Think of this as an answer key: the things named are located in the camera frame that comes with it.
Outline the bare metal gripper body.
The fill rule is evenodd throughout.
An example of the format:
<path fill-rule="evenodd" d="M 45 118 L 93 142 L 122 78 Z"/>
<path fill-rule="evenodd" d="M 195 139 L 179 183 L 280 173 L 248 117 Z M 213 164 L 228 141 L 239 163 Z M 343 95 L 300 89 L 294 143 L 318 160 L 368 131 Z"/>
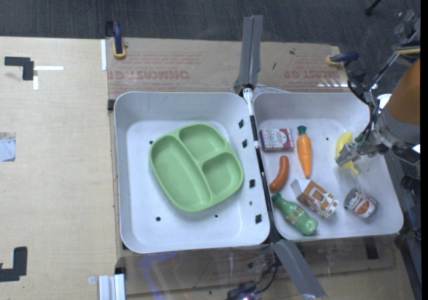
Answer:
<path fill-rule="evenodd" d="M 356 151 L 360 155 L 368 155 L 369 157 L 377 154 L 383 155 L 389 150 L 389 147 L 379 139 L 377 133 L 373 130 L 371 132 L 361 132 L 354 139 L 354 143 L 356 144 Z"/>

